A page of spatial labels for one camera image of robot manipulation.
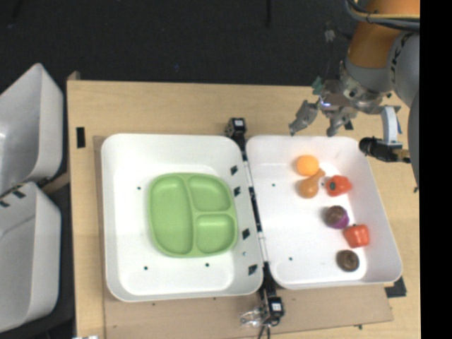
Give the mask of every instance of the red bell pepper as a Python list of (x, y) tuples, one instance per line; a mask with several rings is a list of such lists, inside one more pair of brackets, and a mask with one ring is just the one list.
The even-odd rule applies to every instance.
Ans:
[(339, 196), (347, 193), (352, 189), (352, 184), (345, 176), (340, 176), (338, 174), (332, 176), (326, 182), (326, 190), (330, 196)]
[(361, 247), (369, 244), (369, 229), (366, 225), (353, 225), (343, 231), (350, 247)]

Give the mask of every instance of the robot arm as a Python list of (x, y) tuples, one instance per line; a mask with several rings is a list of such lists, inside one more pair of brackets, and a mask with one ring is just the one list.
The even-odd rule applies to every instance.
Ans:
[[(361, 151), (385, 162), (411, 162), (419, 186), (420, 0), (369, 0), (366, 8), (345, 0), (345, 7), (359, 23), (340, 78), (317, 87), (319, 100), (303, 103), (290, 133), (308, 127), (319, 110), (330, 119), (328, 136), (350, 127), (358, 112), (380, 114), (383, 138), (364, 138)], [(392, 91), (410, 108), (409, 152), (397, 142), (400, 107), (381, 106)]]

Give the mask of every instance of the white tray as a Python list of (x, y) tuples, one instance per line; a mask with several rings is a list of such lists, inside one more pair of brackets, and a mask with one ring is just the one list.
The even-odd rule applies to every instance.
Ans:
[[(117, 134), (102, 144), (107, 286), (124, 301), (245, 295), (261, 285), (262, 258), (242, 154), (219, 136)], [(231, 174), (231, 168), (237, 172)], [(212, 174), (231, 188), (239, 238), (216, 256), (175, 258), (153, 244), (146, 215), (147, 190), (161, 174)], [(242, 232), (249, 231), (243, 239)], [(257, 266), (249, 275), (249, 268)]]
[[(402, 263), (367, 158), (358, 142), (347, 137), (255, 136), (246, 145), (249, 167), (265, 235), (270, 271), (287, 289), (367, 283), (391, 283)], [(313, 198), (298, 194), (300, 155), (313, 155), (326, 175), (346, 176), (353, 185), (347, 194), (330, 197), (325, 187)], [(350, 249), (343, 231), (327, 227), (322, 211), (341, 205), (350, 225), (369, 228), (368, 246), (353, 249), (359, 268), (351, 273), (335, 262), (338, 251)]]

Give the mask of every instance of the green divided plate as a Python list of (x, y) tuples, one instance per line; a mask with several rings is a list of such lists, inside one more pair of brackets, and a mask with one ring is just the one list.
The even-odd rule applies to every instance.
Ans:
[(237, 241), (232, 194), (215, 176), (164, 174), (150, 184), (148, 198), (153, 241), (167, 255), (217, 255)]

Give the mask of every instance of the wooden board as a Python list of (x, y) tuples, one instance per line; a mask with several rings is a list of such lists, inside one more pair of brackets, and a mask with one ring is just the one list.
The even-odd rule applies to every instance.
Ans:
[[(315, 101), (308, 87), (185, 83), (68, 82), (68, 116), (73, 206), (77, 335), (100, 338), (238, 338), (257, 334), (239, 325), (239, 314), (256, 296), (186, 299), (156, 303), (119, 302), (105, 288), (95, 179), (95, 136), (114, 133), (222, 134), (230, 117), (244, 117), (248, 136), (288, 134), (303, 99)], [(399, 104), (391, 98), (391, 104)], [(399, 113), (402, 127), (408, 109)], [(359, 115), (354, 131), (339, 134), (360, 139), (381, 136), (379, 116)], [(328, 120), (319, 115), (299, 134), (325, 135)], [(78, 139), (84, 133), (84, 144)], [(369, 159), (404, 263), (408, 296), (388, 300), (380, 285), (281, 290), (287, 314), (272, 330), (281, 338), (414, 338), (420, 334), (419, 195), (413, 193), (411, 167)], [(353, 327), (365, 326), (363, 331)]]

